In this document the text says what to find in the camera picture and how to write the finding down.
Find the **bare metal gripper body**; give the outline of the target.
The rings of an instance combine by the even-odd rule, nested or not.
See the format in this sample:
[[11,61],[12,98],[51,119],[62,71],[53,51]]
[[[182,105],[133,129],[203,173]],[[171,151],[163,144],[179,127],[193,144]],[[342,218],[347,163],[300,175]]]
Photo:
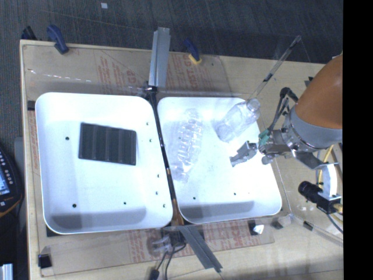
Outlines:
[[317,148],[303,141],[299,135],[290,128],[281,128],[270,131],[264,130],[259,134],[258,151],[263,154],[262,163],[272,163],[274,158],[284,156],[294,157],[304,165],[316,165],[317,157],[314,152]]

